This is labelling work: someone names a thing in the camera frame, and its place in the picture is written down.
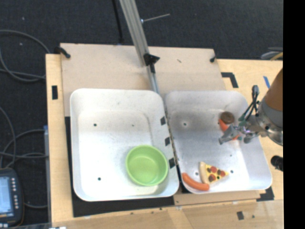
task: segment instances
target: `pepperoni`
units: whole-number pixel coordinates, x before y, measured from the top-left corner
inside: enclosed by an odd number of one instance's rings
[[[217,172],[217,168],[216,168],[215,166],[212,166],[212,167],[211,167],[211,171],[212,171],[213,173],[216,173],[216,172]]]
[[[213,174],[211,174],[209,176],[209,181],[212,182],[212,181],[215,181],[215,180],[216,180],[216,177]]]

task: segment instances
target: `black clamp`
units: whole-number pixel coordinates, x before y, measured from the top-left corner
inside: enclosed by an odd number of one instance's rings
[[[157,61],[159,59],[160,59],[159,57],[153,56],[153,55],[151,55],[149,53],[146,53],[144,55],[145,64],[146,64],[146,66],[150,66],[150,69],[151,69],[152,73],[156,73],[156,70],[154,68],[154,64],[157,63]]]
[[[55,53],[55,54],[61,54],[61,53],[62,53],[63,55],[66,56],[67,59],[71,58],[71,55],[68,54],[68,53],[66,52],[66,50],[64,50],[62,47],[59,47],[59,46],[56,46],[56,47],[54,48],[54,53]]]

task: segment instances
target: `metal pole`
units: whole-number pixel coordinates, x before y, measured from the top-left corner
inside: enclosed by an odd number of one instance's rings
[[[149,50],[135,0],[120,0],[120,4],[140,63],[142,66],[146,67],[144,55],[149,54]],[[151,71],[151,67],[147,67],[147,73],[152,89],[160,94],[156,76],[155,73]]]

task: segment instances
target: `black strip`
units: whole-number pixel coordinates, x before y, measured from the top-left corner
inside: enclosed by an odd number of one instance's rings
[[[171,140],[170,140],[169,137],[167,137],[167,138],[165,139],[165,146],[169,145],[170,143],[171,143]]]
[[[269,201],[269,200],[274,200],[275,199],[275,195],[273,193],[272,187],[269,187],[268,189],[266,189],[266,193],[261,194],[261,197],[258,198],[256,201]]]
[[[238,217],[239,220],[244,219],[244,214],[243,214],[243,212],[242,212],[242,211],[237,212],[237,217]]]
[[[166,124],[165,116],[163,116],[162,119],[161,119],[161,125],[165,125],[165,124]]]
[[[52,99],[58,99],[58,90],[57,90],[57,86],[52,86]]]
[[[230,72],[221,72],[221,76],[222,77],[229,77],[232,83],[233,88],[238,88],[238,84],[235,78],[235,75],[233,73]]]
[[[101,201],[101,202],[87,202],[80,199],[75,194],[73,189],[70,117],[65,117],[65,124],[66,124],[66,134],[67,134],[70,182],[72,188],[71,190],[72,206],[73,206],[74,217],[96,215],[96,214],[109,213],[115,211],[127,211],[134,209],[160,208],[160,207],[174,205],[173,196],[166,198],[145,198],[145,199],[130,199],[130,200]]]
[[[168,162],[170,163],[170,169],[176,166],[174,158],[171,158]]]

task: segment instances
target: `pizza slice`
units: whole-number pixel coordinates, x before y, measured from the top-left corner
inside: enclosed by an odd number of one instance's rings
[[[214,183],[229,175],[229,172],[203,161],[199,163],[199,173],[201,181],[206,184]]]

